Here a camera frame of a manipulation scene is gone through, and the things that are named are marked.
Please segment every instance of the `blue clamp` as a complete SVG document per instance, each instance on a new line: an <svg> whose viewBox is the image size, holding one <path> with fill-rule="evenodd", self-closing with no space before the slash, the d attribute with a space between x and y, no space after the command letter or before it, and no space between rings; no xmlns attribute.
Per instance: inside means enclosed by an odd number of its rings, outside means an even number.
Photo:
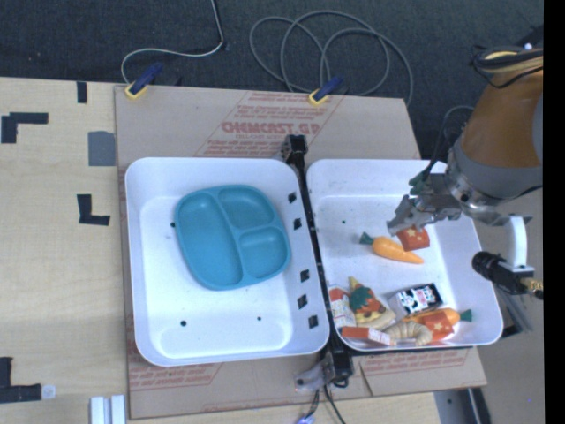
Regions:
<svg viewBox="0 0 565 424"><path fill-rule="evenodd" d="M125 95L137 99L147 91L149 85L162 71L162 63L151 64L141 76L125 89Z"/></svg>
<svg viewBox="0 0 565 424"><path fill-rule="evenodd" d="M308 102L314 106L321 105L328 99L328 95L339 88L343 83L343 78L334 77L327 81L323 87L315 89L308 95Z"/></svg>

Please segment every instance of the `cardboard box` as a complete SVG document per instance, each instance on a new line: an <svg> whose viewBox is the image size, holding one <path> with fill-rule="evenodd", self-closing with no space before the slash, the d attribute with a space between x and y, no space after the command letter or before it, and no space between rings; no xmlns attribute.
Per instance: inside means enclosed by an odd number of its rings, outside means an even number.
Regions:
<svg viewBox="0 0 565 424"><path fill-rule="evenodd" d="M115 87L115 108L131 418L309 403L312 392L296 390L294 378L317 363L316 354L190 367L157 367L139 355L128 294L124 173L150 156L277 157L290 133L307 139L306 166L322 158L418 159L403 101L330 96L313 107L302 94L179 87L150 87L132 101L124 87ZM335 398L486 383L476 348L388 352L355 357L354 366L349 386L335 390Z"/></svg>

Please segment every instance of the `white cable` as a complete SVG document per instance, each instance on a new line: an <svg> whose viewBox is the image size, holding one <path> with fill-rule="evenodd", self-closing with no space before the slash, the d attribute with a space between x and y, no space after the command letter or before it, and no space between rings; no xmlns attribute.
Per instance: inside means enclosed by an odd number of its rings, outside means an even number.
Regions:
<svg viewBox="0 0 565 424"><path fill-rule="evenodd" d="M223 46L223 43L224 43L222 24L220 23L220 17L218 16L218 10L216 8L215 1L210 0L210 3L212 4L212 11L214 12L215 24L216 24L216 27L218 29L218 34L220 35L220 41L219 41L217 46L215 46L213 49L209 50L208 52L199 53L199 54L177 52L175 50L157 49L157 48L152 48L152 47L134 50L133 52L128 53L124 57L124 59L122 60L122 65L121 65L120 69L122 71L122 77L124 78L124 82L127 83L127 84L130 83L130 81L127 79L127 76L125 75L125 63L131 57L133 57L134 55L138 55L139 53L152 52L152 53L164 53L164 54L169 54L169 55L176 55L178 57L186 57L186 58L203 58L203 57L209 57L210 55L213 55L215 52L217 52L219 49L221 49L222 46Z"/></svg>
<svg viewBox="0 0 565 424"><path fill-rule="evenodd" d="M361 27L353 27L353 28L345 28L344 30L341 30L335 34L333 34L328 41L326 42L325 45L321 45L321 43L318 41L318 39L316 39L316 37L312 34L312 32L310 32L303 24L302 22L304 22L306 19L312 18L312 17L317 17L317 16L324 16L324 15L333 15L333 16L338 16L338 17L342 17L342 18L346 18L349 19L357 24L359 24ZM262 25L265 22L268 21L281 21L287 24L290 24L290 27L288 28L288 30L286 31L284 37L282 38L282 44L281 44L281 48L280 48L280 52L279 52L279 66L281 69L281 74L279 75L278 73L272 71L263 60L261 60L259 54L257 53L257 50L255 48L255 44L254 44L254 40L253 40L253 36L255 34L255 31L257 30L257 28ZM307 92L310 93L312 90L309 88L305 88L305 87L301 87L299 85L296 85L292 82L290 82L287 73L286 73L286 67L285 67L285 49L286 49L286 42L290 36L290 33L295 29L295 28L300 28L303 32L305 32L308 37L310 37L310 39L312 39L314 41L314 43L316 44L316 47L318 48L318 50L320 51L320 86L323 86L323 84L331 79L331 72L330 72L330 68L329 68L329 64L328 64L328 58L327 58L327 51L329 49L330 44L337 38L344 36L346 34L365 34L365 35L369 35L372 37L375 37L382 49L383 52L385 54L386 57L386 67L385 67L385 72L382 76L382 79L379 81L379 83L374 86L371 87L370 89L364 91L363 93L359 93L358 95L369 95L371 93L374 93L387 79L389 70L390 70L390 57L388 54L388 48L387 45L392 48L396 54L401 58L401 60L403 61L404 67L406 68L406 71L408 73L408 77L409 77L409 92L408 92L408 96L406 97L406 106L410 105L411 102L411 98L412 98L412 93L413 93L413 78L412 78L412 71L410 68L410 65L408 63L408 60L406 59L406 57L404 56L404 54L402 53L402 51L392 42L390 41L387 37L385 37L384 35L376 32L371 26L369 26L368 24L366 24L363 20L356 18L355 16L351 16L350 14L344 13L344 12L339 12L339 11L331 11L331 10L325 10L325 11L313 11L313 12L309 12L301 17L299 17L298 19L292 20L292 19L286 19L286 18L282 18L282 17L267 17L264 19L259 20L258 22L256 22L253 26L252 29L249 33L249 45L252 51L252 54L255 58L255 60L259 63L259 65L269 74L271 75L273 78L281 81L282 83L284 83L286 85L286 87L291 91L291 92L297 92L297 91L303 91L303 92Z"/></svg>

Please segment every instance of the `black fabric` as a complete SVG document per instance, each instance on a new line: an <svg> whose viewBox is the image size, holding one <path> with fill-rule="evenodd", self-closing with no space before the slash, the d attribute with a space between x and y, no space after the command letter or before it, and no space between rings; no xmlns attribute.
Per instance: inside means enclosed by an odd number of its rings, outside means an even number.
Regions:
<svg viewBox="0 0 565 424"><path fill-rule="evenodd" d="M414 93L409 114L421 154L428 157L444 115L474 105L485 86L469 66L473 45L543 43L544 0L216 0L226 47L202 59L142 54L126 66L132 79L155 61L165 69L157 84L280 91L249 48L249 32L267 16L295 19L310 11L342 11L385 35L410 63ZM3 20L0 75L61 80L122 80L124 56L145 47L206 50L218 40L209 0L0 0ZM351 27L337 18L308 26L322 41ZM288 26L266 24L258 51L274 69ZM332 70L350 94L374 85L385 67L375 39L360 34L336 40L328 52ZM297 84L319 84L320 55L312 41L289 38L287 66ZM390 74L375 95L405 97L407 73L391 54Z"/></svg>

